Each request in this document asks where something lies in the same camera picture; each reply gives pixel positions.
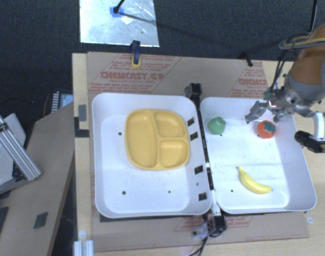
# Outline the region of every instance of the toy banana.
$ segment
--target toy banana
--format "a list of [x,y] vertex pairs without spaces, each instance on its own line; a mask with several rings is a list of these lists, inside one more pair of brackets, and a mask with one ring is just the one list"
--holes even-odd
[[250,175],[243,171],[241,166],[238,167],[238,170],[240,172],[240,180],[242,184],[253,193],[267,194],[272,190],[272,188],[267,185],[257,183],[254,179],[250,177]]

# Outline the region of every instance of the wooden edge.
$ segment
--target wooden edge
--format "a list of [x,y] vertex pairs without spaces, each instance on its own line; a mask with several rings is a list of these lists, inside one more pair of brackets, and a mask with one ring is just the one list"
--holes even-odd
[[[72,75],[74,92],[74,117],[76,118],[79,116],[79,105],[85,105],[87,120],[82,122],[79,121],[79,128],[88,130],[87,54],[75,53],[72,55]],[[75,137],[75,170],[78,240],[92,240],[93,233],[89,137]],[[86,235],[81,236],[81,231],[85,231]]]

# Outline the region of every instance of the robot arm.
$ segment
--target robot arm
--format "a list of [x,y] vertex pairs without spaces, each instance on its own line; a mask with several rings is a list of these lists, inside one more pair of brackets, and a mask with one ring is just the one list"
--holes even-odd
[[313,112],[310,107],[325,97],[325,24],[309,35],[291,37],[282,41],[280,49],[298,51],[294,64],[286,75],[281,89],[274,89],[276,80],[285,62],[279,61],[272,86],[264,93],[266,102],[257,101],[246,115],[249,123],[258,119],[268,109],[274,115],[274,121],[294,113],[314,120],[315,134],[297,132],[296,141],[315,153],[325,153],[323,138],[323,117],[325,112]]

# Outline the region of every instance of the wooden table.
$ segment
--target wooden table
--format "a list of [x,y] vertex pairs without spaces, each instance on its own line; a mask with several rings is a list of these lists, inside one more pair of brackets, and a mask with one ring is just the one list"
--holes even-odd
[[[268,84],[272,83],[277,62],[263,61],[263,68]],[[284,70],[287,72],[291,63],[286,63]],[[74,76],[74,114],[79,115],[79,103],[87,101],[87,54],[73,54],[73,76]],[[325,99],[320,105],[315,105],[313,110],[325,111]],[[88,116],[86,120],[79,122],[81,130],[89,129]],[[294,116],[298,130],[309,133],[314,132],[314,125],[311,119]],[[79,240],[92,239],[91,222],[91,194],[90,194],[90,153],[82,151],[88,147],[88,138],[76,138],[76,185],[77,185],[77,220]],[[280,241],[263,241],[231,244],[206,245],[203,256],[210,255],[325,255],[325,155],[315,154],[304,149],[308,168],[314,183],[318,197],[316,207],[306,214],[313,219],[308,224],[310,237],[303,239],[288,239]],[[197,247],[182,246],[168,247],[162,249],[127,250],[113,252],[95,253],[97,256],[166,256],[166,255],[188,255],[194,252]]]

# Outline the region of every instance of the blue clamp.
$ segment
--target blue clamp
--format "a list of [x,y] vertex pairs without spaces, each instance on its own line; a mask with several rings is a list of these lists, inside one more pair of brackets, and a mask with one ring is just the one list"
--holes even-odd
[[141,64],[140,58],[140,41],[133,41],[129,46],[129,52],[133,53],[132,57],[132,67],[139,67]]

